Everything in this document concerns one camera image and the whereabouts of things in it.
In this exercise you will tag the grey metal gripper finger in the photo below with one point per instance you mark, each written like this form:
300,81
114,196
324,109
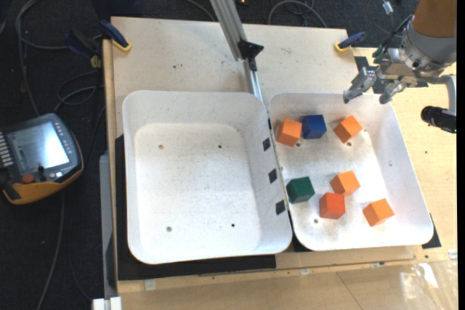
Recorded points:
360,84
391,90

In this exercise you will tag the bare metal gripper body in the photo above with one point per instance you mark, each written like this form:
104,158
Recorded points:
394,67

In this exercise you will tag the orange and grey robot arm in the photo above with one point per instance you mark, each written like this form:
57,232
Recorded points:
437,7

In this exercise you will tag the orange cube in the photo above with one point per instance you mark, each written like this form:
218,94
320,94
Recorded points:
345,183
347,129
378,212
288,131

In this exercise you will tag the blue cube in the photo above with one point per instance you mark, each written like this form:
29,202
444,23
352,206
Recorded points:
314,127

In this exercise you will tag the white plastic tray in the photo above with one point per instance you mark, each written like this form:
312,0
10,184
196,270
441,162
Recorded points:
327,159
196,178

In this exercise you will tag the green cube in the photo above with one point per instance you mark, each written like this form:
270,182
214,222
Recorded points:
300,190

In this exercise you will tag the red cube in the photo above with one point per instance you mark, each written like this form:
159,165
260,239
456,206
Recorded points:
331,206

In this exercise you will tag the pale flat board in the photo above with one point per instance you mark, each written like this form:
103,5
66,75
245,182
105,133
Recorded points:
181,54

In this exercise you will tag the black cylinder on white bracket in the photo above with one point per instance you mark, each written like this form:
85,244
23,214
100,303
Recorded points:
437,117

